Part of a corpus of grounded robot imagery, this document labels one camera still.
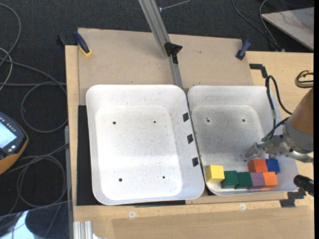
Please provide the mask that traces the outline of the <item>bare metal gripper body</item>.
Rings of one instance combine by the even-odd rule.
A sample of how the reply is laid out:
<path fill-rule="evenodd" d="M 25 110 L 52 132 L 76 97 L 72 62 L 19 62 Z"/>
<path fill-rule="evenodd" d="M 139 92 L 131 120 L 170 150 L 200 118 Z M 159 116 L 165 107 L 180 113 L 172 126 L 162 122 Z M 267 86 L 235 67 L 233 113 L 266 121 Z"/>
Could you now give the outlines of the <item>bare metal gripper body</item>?
<path fill-rule="evenodd" d="M 278 155 L 293 158 L 297 153 L 300 153 L 299 146 L 286 134 L 273 136 L 272 139 L 265 142 L 263 149 L 270 158 Z"/>

